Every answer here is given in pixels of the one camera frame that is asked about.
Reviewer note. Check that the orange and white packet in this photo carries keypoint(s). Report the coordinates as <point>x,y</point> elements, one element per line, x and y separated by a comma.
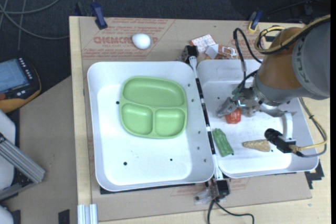
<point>201,42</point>

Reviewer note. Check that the orange toy pepper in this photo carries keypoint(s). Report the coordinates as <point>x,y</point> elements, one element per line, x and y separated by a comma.
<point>234,118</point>

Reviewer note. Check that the tan toy cone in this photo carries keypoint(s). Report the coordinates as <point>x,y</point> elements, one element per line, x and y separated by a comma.
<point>258,145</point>

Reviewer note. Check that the green divided plate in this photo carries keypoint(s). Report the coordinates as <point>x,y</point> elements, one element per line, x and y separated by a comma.
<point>152,105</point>

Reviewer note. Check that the black and white thin rod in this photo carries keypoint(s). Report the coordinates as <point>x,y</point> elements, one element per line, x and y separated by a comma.
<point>205,115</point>

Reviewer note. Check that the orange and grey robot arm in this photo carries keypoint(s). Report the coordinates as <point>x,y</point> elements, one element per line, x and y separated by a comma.
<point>294,65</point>

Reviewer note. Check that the black cylinder on white bracket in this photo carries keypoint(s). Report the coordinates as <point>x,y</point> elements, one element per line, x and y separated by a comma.
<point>279,141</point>

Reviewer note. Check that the white plastic tray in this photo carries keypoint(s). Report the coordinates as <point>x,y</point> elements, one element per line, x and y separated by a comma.
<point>147,160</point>
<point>257,162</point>

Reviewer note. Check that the green ribbed toy vegetable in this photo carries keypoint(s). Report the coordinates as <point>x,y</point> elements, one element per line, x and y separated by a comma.
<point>222,143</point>

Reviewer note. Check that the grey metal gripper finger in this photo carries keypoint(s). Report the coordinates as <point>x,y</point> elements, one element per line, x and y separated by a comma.
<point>225,107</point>
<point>249,112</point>

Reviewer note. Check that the orange and white carton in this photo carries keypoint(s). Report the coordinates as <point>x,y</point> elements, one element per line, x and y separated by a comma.
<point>223,52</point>

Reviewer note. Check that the brown cardboard board red print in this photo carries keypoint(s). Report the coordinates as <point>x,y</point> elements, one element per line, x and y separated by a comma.
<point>157,204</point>

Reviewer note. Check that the white egg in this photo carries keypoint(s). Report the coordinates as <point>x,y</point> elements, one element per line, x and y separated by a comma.
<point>141,41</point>

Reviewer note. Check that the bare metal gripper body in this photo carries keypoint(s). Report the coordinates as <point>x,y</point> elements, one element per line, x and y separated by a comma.
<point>249,102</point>

